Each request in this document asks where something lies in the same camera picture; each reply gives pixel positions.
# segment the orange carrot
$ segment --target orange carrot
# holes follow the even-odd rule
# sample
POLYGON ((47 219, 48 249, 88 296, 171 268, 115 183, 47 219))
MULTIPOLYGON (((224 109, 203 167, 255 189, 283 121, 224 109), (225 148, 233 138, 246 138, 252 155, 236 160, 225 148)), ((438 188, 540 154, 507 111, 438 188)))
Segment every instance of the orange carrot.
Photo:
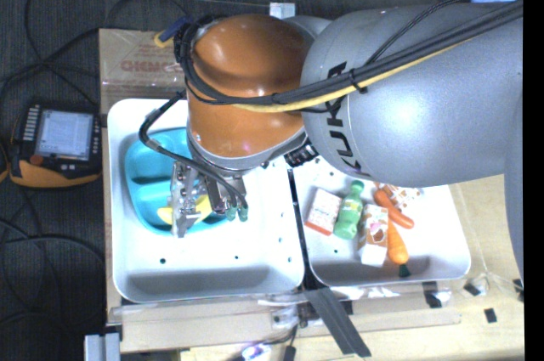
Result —
POLYGON ((400 212, 400 210, 394 206, 393 202, 388 197, 388 194, 385 193, 385 190, 376 190, 376 192, 374 192, 374 201, 380 207, 388 209, 389 219, 391 219, 394 223, 397 223, 402 228, 414 228, 414 221, 407 217, 404 213, 400 212))
POLYGON ((406 277, 410 275, 406 263, 410 259, 408 250, 406 249, 406 244, 400 237, 399 231, 394 226, 394 223, 391 222, 391 219, 388 220, 388 257, 389 259, 400 266, 399 276, 406 277))

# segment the sink basin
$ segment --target sink basin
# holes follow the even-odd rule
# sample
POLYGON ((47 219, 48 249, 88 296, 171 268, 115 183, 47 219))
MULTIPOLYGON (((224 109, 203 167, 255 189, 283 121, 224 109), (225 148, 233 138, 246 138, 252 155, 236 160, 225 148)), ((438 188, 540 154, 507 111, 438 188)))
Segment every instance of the sink basin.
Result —
MULTIPOLYGON (((165 102, 124 99, 108 114, 116 289, 125 299, 138 303, 296 290, 304 275, 303 256, 287 165, 281 157, 244 175, 249 205, 246 222, 236 219, 190 230, 181 239, 142 223, 130 196, 125 160, 139 140, 145 116, 165 102)), ((187 103, 180 101, 159 118, 150 134, 185 127, 186 122, 187 103)))

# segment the green bottle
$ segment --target green bottle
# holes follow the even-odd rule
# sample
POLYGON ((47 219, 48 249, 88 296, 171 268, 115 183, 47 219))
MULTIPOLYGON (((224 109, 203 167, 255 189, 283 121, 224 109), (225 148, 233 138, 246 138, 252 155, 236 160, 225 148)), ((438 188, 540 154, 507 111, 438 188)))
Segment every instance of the green bottle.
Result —
POLYGON ((363 212, 360 194, 364 188, 365 184, 362 181, 354 180, 349 186, 348 195, 342 200, 333 230, 333 233, 341 239, 350 240, 357 234, 357 224, 363 212))

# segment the yellow cable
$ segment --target yellow cable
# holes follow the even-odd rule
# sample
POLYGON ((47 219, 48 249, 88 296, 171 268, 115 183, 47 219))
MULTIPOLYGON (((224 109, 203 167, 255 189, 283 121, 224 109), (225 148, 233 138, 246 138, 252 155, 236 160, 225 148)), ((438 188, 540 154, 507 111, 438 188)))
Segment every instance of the yellow cable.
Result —
MULTIPOLYGON (((359 87, 367 87, 371 85, 372 83, 379 82, 380 80, 383 80, 387 77, 390 77, 394 74, 397 74, 398 72, 404 71, 407 68, 410 68, 411 66, 421 64, 427 59, 431 59, 434 56, 437 56, 439 54, 442 54, 443 52, 456 47, 457 45, 461 44, 461 42, 454 44, 452 46, 443 48, 437 52, 428 54, 427 56, 423 56, 420 59, 414 60, 408 64, 404 64, 401 66, 398 66, 397 68, 393 68, 392 70, 386 71, 379 76, 371 77, 370 79, 366 79, 363 82, 358 82, 357 86, 359 87)), ((300 110, 307 107, 315 106, 321 103, 325 103, 326 101, 331 101, 332 99, 338 99, 344 95, 347 95, 349 93, 352 93, 356 88, 351 85, 348 87, 345 87, 343 89, 338 89, 337 91, 333 93, 326 93, 325 95, 320 95, 319 97, 314 97, 312 99, 305 99, 302 101, 295 101, 293 103, 288 104, 273 104, 273 105, 256 105, 256 104, 233 104, 234 107, 238 107, 240 109, 250 110, 253 112, 263 112, 263 113, 277 113, 277 112, 287 112, 290 110, 300 110)))

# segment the white tray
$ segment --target white tray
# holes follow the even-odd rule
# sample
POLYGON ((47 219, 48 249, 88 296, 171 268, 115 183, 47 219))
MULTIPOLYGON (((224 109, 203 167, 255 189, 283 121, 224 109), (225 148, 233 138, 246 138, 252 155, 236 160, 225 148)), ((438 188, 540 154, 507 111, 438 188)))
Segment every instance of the white tray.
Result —
MULTIPOLYGON (((321 157, 296 167, 293 175, 304 221, 316 188, 344 197, 354 180, 321 157)), ((370 181, 363 183, 363 201, 373 204, 372 193, 376 187, 370 181)), ((334 234, 325 236, 304 226, 309 264, 314 275, 330 287, 390 285, 463 277, 470 269, 471 256, 450 188, 439 186, 421 191, 422 195, 403 211, 414 220, 414 228, 398 227, 410 253, 407 266, 411 276, 400 278, 399 267, 389 260, 381 268, 363 265, 357 252, 357 240, 342 240, 334 234)))
MULTIPOLYGON (((248 220, 176 239, 149 231, 134 211, 124 155, 144 118, 166 100, 125 99, 108 114, 113 281, 132 302, 287 293, 303 279, 303 258, 286 163, 279 158, 244 176, 248 220)), ((178 102, 150 129, 184 127, 178 102)))

